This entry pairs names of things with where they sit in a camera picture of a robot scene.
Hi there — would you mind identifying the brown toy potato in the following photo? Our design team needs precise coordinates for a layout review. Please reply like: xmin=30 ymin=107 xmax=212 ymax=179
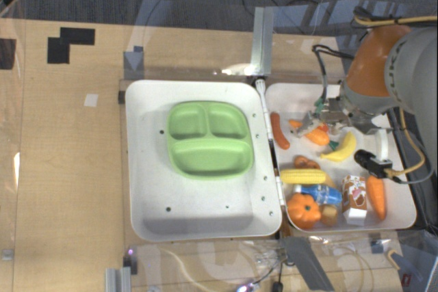
xmin=320 ymin=204 xmax=340 ymax=227

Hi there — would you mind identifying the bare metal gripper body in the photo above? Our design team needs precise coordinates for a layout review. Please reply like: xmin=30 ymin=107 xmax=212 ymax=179
xmin=320 ymin=97 xmax=354 ymax=129

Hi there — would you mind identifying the large orange toy carrot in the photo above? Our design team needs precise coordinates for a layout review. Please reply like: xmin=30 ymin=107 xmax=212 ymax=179
xmin=365 ymin=175 xmax=388 ymax=221

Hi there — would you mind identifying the black cylinder on white bracket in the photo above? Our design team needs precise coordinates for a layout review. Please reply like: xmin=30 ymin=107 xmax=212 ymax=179
xmin=353 ymin=128 xmax=394 ymax=179

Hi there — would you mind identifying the orange toy pumpkin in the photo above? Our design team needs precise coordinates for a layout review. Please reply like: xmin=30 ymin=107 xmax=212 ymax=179
xmin=286 ymin=193 xmax=323 ymax=230

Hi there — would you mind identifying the blue plastic bottle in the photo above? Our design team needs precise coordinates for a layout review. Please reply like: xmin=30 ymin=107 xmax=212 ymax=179
xmin=292 ymin=183 xmax=344 ymax=207

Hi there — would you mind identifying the brown and white carton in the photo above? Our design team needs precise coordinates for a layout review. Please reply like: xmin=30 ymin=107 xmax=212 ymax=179
xmin=341 ymin=174 xmax=370 ymax=227

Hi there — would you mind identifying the yellow toy corn cob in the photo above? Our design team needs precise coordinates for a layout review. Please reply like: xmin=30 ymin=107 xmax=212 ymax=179
xmin=280 ymin=168 xmax=329 ymax=186

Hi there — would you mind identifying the thin black and white rod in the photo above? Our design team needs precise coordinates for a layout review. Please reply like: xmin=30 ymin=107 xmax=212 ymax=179
xmin=255 ymin=77 xmax=285 ymax=207

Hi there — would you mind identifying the brown toy pretzel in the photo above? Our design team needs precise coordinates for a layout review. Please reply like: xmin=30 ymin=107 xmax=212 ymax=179
xmin=293 ymin=155 xmax=322 ymax=171

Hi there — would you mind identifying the small orange toy carrot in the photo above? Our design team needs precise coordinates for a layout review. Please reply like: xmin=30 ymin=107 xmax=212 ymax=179
xmin=288 ymin=118 xmax=340 ymax=152

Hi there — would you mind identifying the white plastic tray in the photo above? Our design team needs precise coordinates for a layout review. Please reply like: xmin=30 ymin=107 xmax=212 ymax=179
xmin=265 ymin=82 xmax=418 ymax=233
xmin=125 ymin=79 xmax=283 ymax=243

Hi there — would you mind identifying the yellow banana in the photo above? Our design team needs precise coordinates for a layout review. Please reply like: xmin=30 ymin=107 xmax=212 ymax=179
xmin=320 ymin=131 xmax=358 ymax=163

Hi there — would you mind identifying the red toy sausage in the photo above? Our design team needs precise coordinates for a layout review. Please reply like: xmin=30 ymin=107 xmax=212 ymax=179
xmin=270 ymin=111 xmax=292 ymax=151

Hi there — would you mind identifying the green divided plate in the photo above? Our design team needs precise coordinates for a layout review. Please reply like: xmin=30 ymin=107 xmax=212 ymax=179
xmin=166 ymin=101 xmax=255 ymax=180

